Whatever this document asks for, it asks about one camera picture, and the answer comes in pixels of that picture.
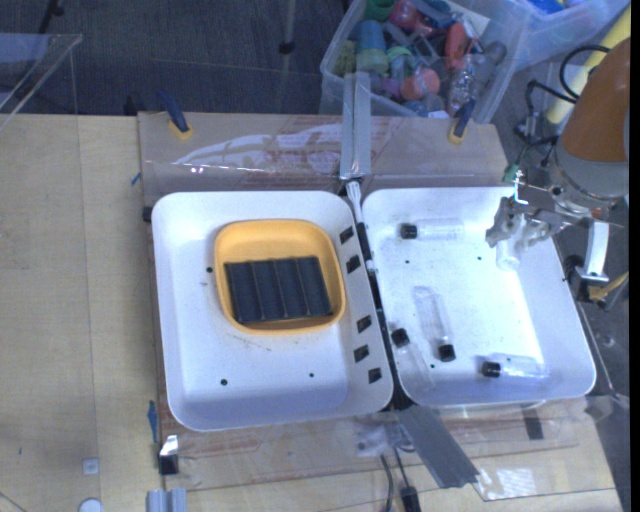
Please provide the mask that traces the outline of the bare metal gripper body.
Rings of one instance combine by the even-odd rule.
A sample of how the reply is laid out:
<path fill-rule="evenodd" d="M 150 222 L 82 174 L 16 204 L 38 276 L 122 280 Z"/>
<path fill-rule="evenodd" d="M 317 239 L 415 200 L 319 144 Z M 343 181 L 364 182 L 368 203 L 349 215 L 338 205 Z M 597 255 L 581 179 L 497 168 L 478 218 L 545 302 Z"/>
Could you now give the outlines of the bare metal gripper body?
<path fill-rule="evenodd" d="M 594 221 L 608 221 L 619 197 L 588 193 L 567 184 L 534 186 L 520 184 L 513 199 L 513 225 L 546 225 L 563 229 L 568 225 L 589 227 Z"/>

